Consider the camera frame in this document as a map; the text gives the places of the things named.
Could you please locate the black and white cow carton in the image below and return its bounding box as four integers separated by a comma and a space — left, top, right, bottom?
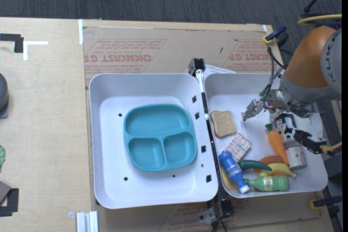
274, 112, 296, 145

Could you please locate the thin black and white rod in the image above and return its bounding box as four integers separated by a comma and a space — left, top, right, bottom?
195, 69, 229, 199

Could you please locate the white plastic tray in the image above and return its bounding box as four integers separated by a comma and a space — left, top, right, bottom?
203, 72, 329, 199
89, 72, 220, 210

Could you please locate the white paper label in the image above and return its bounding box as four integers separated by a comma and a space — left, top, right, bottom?
204, 64, 237, 74

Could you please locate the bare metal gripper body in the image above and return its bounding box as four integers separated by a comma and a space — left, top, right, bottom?
263, 89, 319, 118

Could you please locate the orange sausage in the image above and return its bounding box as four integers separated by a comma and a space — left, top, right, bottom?
252, 155, 285, 173

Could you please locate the orange and white packet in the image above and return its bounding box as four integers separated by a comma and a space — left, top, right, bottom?
222, 133, 252, 162

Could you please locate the blue divided plate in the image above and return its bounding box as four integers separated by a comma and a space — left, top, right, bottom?
123, 103, 198, 173

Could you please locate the orange carrot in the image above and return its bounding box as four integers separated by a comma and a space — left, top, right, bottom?
264, 123, 290, 166

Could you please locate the yellow flat piece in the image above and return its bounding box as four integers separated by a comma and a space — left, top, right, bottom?
219, 165, 240, 191

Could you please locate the tan bread slice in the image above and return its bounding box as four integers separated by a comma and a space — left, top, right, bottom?
209, 110, 238, 139

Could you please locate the yellow banana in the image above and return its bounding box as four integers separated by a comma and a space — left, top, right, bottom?
258, 162, 297, 179

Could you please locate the grey tape roll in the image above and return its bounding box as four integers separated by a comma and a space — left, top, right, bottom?
0, 72, 10, 120

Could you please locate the green toy leaf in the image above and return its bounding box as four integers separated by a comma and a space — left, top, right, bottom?
0, 145, 7, 170

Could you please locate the dark green chilli pepper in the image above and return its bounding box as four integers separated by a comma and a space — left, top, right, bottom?
237, 159, 273, 172

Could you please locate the green bottle with yellow label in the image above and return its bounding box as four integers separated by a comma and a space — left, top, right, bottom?
243, 175, 290, 193

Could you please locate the brown cardboard board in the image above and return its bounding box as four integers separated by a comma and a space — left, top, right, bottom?
82, 20, 322, 229

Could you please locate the blue bottle with white cap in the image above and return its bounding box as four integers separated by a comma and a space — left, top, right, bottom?
217, 151, 251, 195

